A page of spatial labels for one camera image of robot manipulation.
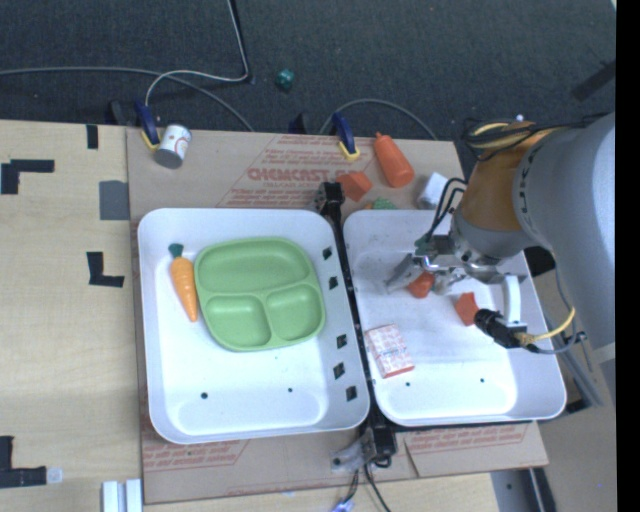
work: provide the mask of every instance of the black connector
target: black connector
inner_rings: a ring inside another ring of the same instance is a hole
[[[525,325],[517,327],[509,327],[504,323],[504,317],[497,311],[490,309],[481,309],[474,318],[473,323],[487,336],[491,336],[493,340],[504,348],[521,347],[520,340],[515,336],[518,332],[526,332]]]

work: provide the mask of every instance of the toy carrot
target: toy carrot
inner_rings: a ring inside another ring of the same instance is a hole
[[[169,252],[173,256],[173,261],[169,268],[171,280],[176,294],[182,302],[184,310],[189,316],[189,320],[195,322],[198,319],[198,296],[196,292],[195,274],[193,263],[182,256],[184,246],[171,244]]]

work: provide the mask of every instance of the red object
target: red object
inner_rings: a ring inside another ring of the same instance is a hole
[[[424,299],[429,294],[435,280],[436,276],[431,272],[425,271],[415,281],[412,281],[407,286],[407,289],[416,299]]]
[[[415,171],[391,137],[376,133],[373,149],[389,185],[400,188],[411,183]]]
[[[473,292],[467,292],[460,295],[455,305],[456,311],[462,323],[466,326],[473,325],[473,317],[480,310],[476,304],[476,297]]]
[[[362,199],[362,197],[371,190],[373,184],[371,180],[367,178],[367,175],[362,172],[350,172],[343,174],[336,178],[336,181],[342,185],[344,194],[353,199],[356,203]]]

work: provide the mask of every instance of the blue clamp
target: blue clamp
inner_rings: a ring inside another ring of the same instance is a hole
[[[158,130],[156,129],[156,123],[153,122],[153,116],[151,110],[140,100],[134,102],[134,108],[140,119],[140,124],[144,130],[144,134],[147,136],[149,143],[152,146],[160,144],[160,137],[158,136]]]
[[[347,160],[355,160],[360,156],[360,150],[356,147],[356,142],[353,138],[353,132],[345,117],[338,111],[334,112],[331,116],[334,128],[337,130],[340,136],[340,142],[338,146],[344,153]]]

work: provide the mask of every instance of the flattened cardboard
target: flattened cardboard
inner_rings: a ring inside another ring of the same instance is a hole
[[[373,139],[357,138],[361,156],[347,161],[334,137],[193,131],[182,166],[158,165],[140,130],[127,129],[136,345],[141,403],[141,443],[146,504],[347,485],[350,473],[331,470],[331,453],[357,439],[357,431],[284,436],[181,446],[153,429],[146,403],[144,332],[136,233],[156,208],[307,208],[320,184],[348,172],[364,172],[373,187],[343,218],[378,198],[415,208],[428,177],[461,176],[450,142],[396,143],[416,171],[402,189],[385,181]],[[536,423],[407,432],[380,481],[525,468],[548,463]]]

